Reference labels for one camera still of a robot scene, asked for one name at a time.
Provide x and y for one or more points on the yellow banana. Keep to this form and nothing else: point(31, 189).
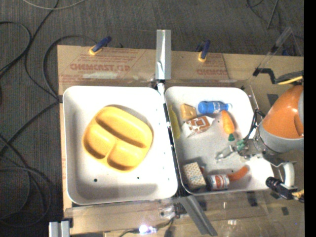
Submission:
point(175, 125)

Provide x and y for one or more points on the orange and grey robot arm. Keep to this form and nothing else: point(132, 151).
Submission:
point(281, 117)

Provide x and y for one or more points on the brown cardboard board, red print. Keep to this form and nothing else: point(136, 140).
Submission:
point(111, 65)

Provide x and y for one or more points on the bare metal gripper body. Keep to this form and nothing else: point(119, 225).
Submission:
point(250, 149)

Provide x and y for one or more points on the orange and white can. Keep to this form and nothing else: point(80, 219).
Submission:
point(218, 182)

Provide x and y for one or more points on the yellow divided plate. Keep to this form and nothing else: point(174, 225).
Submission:
point(118, 137)

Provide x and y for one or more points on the beige patterned box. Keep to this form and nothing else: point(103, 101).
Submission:
point(194, 175)

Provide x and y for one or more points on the black cylinder on white bracket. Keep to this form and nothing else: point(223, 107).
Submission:
point(287, 175)

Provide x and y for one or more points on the orange sausage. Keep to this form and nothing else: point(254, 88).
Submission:
point(238, 174)

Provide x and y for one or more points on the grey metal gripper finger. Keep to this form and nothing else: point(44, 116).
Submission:
point(229, 156)
point(225, 150)

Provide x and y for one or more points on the white plastic tray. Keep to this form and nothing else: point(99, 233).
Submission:
point(214, 147)
point(118, 189)

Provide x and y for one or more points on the orange carrot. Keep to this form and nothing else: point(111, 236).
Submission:
point(227, 123)

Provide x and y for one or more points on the blue plastic bottle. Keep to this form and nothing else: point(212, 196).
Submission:
point(209, 107)

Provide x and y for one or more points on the yellow cheese wedge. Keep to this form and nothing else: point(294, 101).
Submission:
point(188, 112)

